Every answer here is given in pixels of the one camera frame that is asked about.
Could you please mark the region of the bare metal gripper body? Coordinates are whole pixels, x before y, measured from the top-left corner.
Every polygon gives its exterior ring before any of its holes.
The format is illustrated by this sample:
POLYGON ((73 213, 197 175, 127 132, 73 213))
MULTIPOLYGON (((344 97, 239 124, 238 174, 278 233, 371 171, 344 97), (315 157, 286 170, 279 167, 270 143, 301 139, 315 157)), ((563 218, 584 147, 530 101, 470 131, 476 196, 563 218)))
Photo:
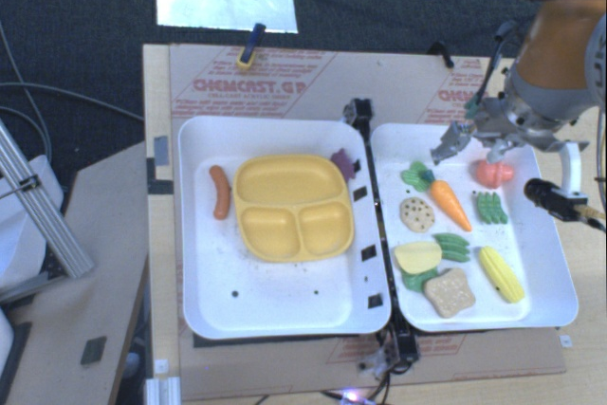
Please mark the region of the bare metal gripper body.
POLYGON ((484 98, 472 118, 473 135, 490 150, 497 139, 511 140, 516 148, 526 145, 543 152, 558 152, 564 142, 555 133, 563 127, 535 112, 517 95, 484 98))

